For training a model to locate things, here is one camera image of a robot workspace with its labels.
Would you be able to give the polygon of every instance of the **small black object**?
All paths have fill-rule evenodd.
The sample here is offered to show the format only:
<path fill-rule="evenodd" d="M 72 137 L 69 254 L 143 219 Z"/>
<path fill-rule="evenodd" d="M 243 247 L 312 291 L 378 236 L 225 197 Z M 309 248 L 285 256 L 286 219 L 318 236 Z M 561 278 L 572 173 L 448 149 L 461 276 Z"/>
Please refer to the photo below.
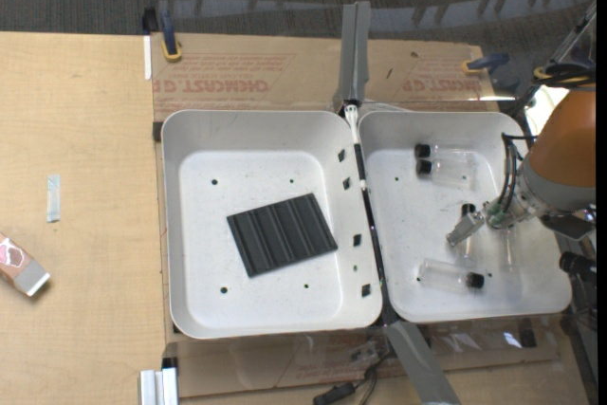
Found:
<path fill-rule="evenodd" d="M 476 211 L 476 206 L 471 203 L 466 203 L 462 205 L 462 216 L 466 216 L 467 214 L 471 214 Z"/>
<path fill-rule="evenodd" d="M 156 142 L 160 142 L 162 140 L 162 123 L 162 121 L 152 122 L 152 137 Z"/>
<path fill-rule="evenodd" d="M 228 216 L 249 277 L 338 248 L 313 193 Z"/>
<path fill-rule="evenodd" d="M 480 273 L 470 272 L 466 276 L 466 285 L 470 288 L 483 288 L 485 276 Z"/>
<path fill-rule="evenodd" d="M 141 17 L 141 27 L 143 28 L 144 34 L 160 31 L 160 27 L 158 26 L 158 18 L 156 17 L 156 9 L 153 7 L 145 8 L 143 11 L 143 16 Z"/>
<path fill-rule="evenodd" d="M 432 163 L 429 160 L 420 158 L 417 161 L 416 171 L 418 174 L 429 174 L 432 172 Z"/>
<path fill-rule="evenodd" d="M 417 145 L 415 145 L 414 148 L 415 151 L 415 157 L 420 158 L 420 157 L 430 157 L 430 145 L 428 145 L 427 143 L 418 143 Z"/>
<path fill-rule="evenodd" d="M 163 358 L 160 368 L 163 370 L 165 370 L 166 368 L 179 369 L 177 358 Z"/>
<path fill-rule="evenodd" d="M 334 386 L 328 392 L 314 397 L 314 405 L 328 405 L 329 403 L 335 403 L 342 398 L 353 395 L 357 389 L 352 383 L 345 383 L 344 385 Z"/>

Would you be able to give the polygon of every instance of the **black rubber mat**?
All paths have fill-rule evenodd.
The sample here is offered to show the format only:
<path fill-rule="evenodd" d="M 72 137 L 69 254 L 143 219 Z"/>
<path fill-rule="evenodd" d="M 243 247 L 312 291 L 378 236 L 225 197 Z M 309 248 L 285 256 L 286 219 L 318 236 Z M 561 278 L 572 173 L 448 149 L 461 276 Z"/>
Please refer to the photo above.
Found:
<path fill-rule="evenodd" d="M 338 248 L 313 193 L 233 214 L 228 223 L 249 277 Z"/>

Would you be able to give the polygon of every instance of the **black cable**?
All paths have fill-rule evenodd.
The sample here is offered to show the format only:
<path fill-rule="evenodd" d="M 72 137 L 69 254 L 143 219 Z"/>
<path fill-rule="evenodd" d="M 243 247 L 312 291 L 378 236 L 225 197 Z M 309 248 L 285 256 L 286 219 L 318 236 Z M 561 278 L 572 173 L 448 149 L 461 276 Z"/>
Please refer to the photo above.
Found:
<path fill-rule="evenodd" d="M 509 159 L 510 153 L 509 153 L 509 144 L 511 142 L 508 141 L 508 137 L 506 134 L 502 134 L 502 142 L 504 143 L 504 149 L 506 150 L 506 162 Z M 502 204 L 502 201 L 504 200 L 504 198 L 506 197 L 506 191 L 508 189 L 508 185 L 510 183 L 510 171 L 506 171 L 506 174 L 504 175 L 504 185 L 502 186 L 502 190 L 500 191 L 500 195 L 497 198 L 497 202 L 499 204 Z"/>
<path fill-rule="evenodd" d="M 535 140 L 538 136 L 508 136 L 502 134 L 502 137 L 507 138 L 508 140 Z"/>
<path fill-rule="evenodd" d="M 563 72 L 550 74 L 546 78 L 536 78 L 535 85 L 545 85 L 552 88 L 575 88 L 595 84 L 597 82 L 597 69 L 585 68 L 578 70 L 564 69 Z"/>
<path fill-rule="evenodd" d="M 365 392 L 362 399 L 364 401 L 360 402 L 366 403 L 366 400 L 369 399 L 371 393 L 375 390 L 376 384 L 373 381 L 377 381 L 377 368 L 378 366 L 386 360 L 388 357 L 393 356 L 395 352 L 393 350 L 384 354 L 380 359 L 378 359 L 375 363 L 370 365 L 365 371 L 362 377 L 362 380 L 359 381 L 356 385 L 353 383 L 344 383 L 340 386 L 334 386 L 328 392 L 323 393 L 322 395 L 318 395 L 314 397 L 313 405 L 328 405 L 329 403 L 334 403 L 346 396 L 352 395 L 361 385 L 371 380 L 371 385 L 369 389 Z"/>
<path fill-rule="evenodd" d="M 510 153 L 511 153 L 511 170 L 512 170 L 512 177 L 511 177 L 511 183 L 510 183 L 510 192 L 508 193 L 507 196 L 507 200 L 506 203 L 504 204 L 504 207 L 502 208 L 503 212 L 507 212 L 508 209 L 510 208 L 510 205 L 512 204 L 512 199 L 514 198 L 514 189 L 516 187 L 516 147 L 514 146 L 514 144 L 512 144 L 510 146 Z"/>
<path fill-rule="evenodd" d="M 369 385 L 369 388 L 367 388 L 365 390 L 364 395 L 360 399 L 359 405 L 366 405 L 367 401 L 373 394 L 373 391 L 376 389 L 376 385 L 377 385 L 377 371 L 376 370 L 373 371 L 370 379 L 371 379 L 371 384 Z"/>

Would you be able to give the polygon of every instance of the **glass vial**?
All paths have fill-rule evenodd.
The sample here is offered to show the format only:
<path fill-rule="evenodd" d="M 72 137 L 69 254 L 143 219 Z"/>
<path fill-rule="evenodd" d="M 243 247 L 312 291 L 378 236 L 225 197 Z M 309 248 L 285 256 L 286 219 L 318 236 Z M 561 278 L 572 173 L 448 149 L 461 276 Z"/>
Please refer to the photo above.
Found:
<path fill-rule="evenodd" d="M 517 271 L 519 269 L 519 237 L 516 226 L 500 230 L 500 237 L 500 267 L 508 272 Z"/>
<path fill-rule="evenodd" d="M 424 286 L 457 293 L 483 288 L 485 284 L 485 277 L 480 273 L 432 258 L 424 259 L 419 267 L 417 280 Z"/>
<path fill-rule="evenodd" d="M 462 217 L 471 212 L 476 212 L 473 204 L 462 205 Z M 463 242 L 459 242 L 455 246 L 455 251 L 457 252 L 457 263 L 463 267 L 474 268 L 481 261 L 481 248 L 475 233 Z"/>
<path fill-rule="evenodd" d="M 414 147 L 414 153 L 415 158 L 426 158 L 428 160 L 449 158 L 471 162 L 471 159 L 473 158 L 472 151 L 448 144 L 418 143 Z"/>
<path fill-rule="evenodd" d="M 461 189 L 472 187 L 474 173 L 472 166 L 461 160 L 420 158 L 415 170 L 420 177 L 427 177 L 441 186 L 451 186 Z"/>

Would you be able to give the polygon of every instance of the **wooden table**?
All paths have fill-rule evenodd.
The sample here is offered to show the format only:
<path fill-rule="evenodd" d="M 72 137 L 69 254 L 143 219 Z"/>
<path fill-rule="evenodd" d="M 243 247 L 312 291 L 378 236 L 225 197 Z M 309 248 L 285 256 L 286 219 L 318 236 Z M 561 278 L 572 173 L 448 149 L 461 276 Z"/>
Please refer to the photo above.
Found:
<path fill-rule="evenodd" d="M 34 298 L 0 285 L 0 403 L 136 404 L 138 373 L 158 369 L 164 350 L 142 38 L 5 32 L 0 49 L 0 229 L 51 274 Z M 61 175 L 61 220 L 47 223 L 52 174 Z M 466 404 L 587 403 L 558 331 L 557 360 L 448 378 Z M 183 401 L 309 404 L 326 388 Z M 418 397 L 408 379 L 390 378 L 369 403 Z"/>

